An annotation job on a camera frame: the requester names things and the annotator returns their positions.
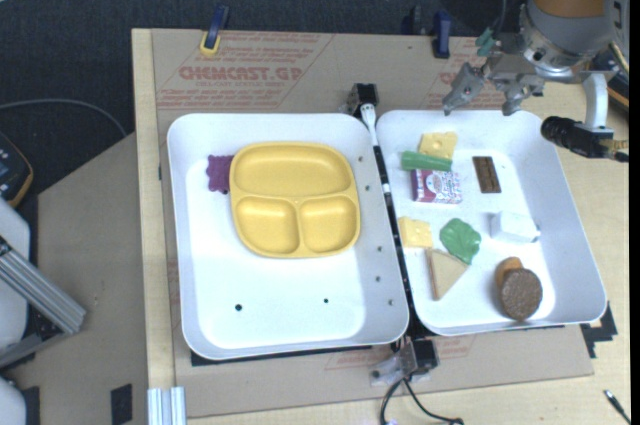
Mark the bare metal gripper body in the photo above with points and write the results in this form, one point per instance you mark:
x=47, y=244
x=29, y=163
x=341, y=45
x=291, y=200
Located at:
x=520, y=63

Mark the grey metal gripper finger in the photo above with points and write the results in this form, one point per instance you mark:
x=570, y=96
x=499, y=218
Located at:
x=462, y=89
x=515, y=98

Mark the yellow cheese slice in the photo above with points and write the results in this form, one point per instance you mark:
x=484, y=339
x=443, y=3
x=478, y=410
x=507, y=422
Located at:
x=438, y=144
x=415, y=232

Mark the green bean pod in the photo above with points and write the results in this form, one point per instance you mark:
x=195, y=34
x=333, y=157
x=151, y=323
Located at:
x=425, y=160

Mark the brown chocolate bar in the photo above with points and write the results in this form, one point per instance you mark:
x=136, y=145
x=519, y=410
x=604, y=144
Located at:
x=487, y=174

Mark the red and white carton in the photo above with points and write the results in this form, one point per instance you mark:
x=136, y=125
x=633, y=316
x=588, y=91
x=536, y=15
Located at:
x=436, y=186

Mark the white plastic tray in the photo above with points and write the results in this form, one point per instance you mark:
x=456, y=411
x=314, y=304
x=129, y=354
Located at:
x=560, y=193
x=280, y=303

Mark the thin black and white rod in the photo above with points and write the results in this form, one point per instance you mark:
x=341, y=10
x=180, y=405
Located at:
x=382, y=173

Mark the white milk carton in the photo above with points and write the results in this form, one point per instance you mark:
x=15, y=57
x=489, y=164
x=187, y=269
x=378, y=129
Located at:
x=513, y=227

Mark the green lettuce leaf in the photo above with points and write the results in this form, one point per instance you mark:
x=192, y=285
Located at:
x=461, y=239

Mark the brown cardboard board red print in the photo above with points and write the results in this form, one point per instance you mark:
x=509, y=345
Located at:
x=300, y=63

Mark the orange round biscuit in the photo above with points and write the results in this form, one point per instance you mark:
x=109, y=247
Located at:
x=506, y=269

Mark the beige triangular sandwich slice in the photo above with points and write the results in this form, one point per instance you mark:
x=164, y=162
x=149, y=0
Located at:
x=446, y=271

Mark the brown round burger patty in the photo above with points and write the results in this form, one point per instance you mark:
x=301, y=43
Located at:
x=522, y=295

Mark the yellow divided plate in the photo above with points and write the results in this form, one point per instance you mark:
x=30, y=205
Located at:
x=295, y=198

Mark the purple grapes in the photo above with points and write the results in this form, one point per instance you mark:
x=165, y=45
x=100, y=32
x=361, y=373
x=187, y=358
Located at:
x=218, y=173

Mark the black cylinder on white bracket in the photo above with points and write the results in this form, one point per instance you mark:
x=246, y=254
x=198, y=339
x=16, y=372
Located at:
x=580, y=128

